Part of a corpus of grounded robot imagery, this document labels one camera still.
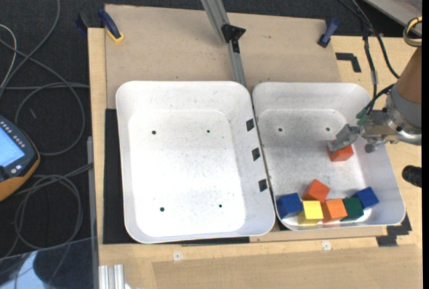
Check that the yellow cube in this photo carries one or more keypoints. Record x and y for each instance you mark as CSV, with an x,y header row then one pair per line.
x,y
311,211

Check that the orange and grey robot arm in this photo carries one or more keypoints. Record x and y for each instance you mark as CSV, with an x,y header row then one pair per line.
x,y
411,79

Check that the green cube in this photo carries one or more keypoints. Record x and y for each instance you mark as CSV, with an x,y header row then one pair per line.
x,y
352,208

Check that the blue cube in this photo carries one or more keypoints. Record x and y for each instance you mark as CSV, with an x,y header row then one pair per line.
x,y
368,197
288,204

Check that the red-orange cube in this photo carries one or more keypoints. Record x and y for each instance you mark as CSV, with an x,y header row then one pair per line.
x,y
316,189
342,154

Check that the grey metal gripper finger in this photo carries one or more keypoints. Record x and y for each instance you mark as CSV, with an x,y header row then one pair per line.
x,y
336,145
350,134

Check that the orange cube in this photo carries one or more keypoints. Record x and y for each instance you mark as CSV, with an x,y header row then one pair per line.
x,y
336,209

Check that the white plastic tray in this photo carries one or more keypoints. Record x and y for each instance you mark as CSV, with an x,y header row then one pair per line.
x,y
301,153
187,160

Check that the brown cardboard board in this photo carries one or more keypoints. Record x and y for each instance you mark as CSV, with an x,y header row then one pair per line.
x,y
174,49

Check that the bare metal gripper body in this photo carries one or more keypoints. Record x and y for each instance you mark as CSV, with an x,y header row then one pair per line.
x,y
380,128

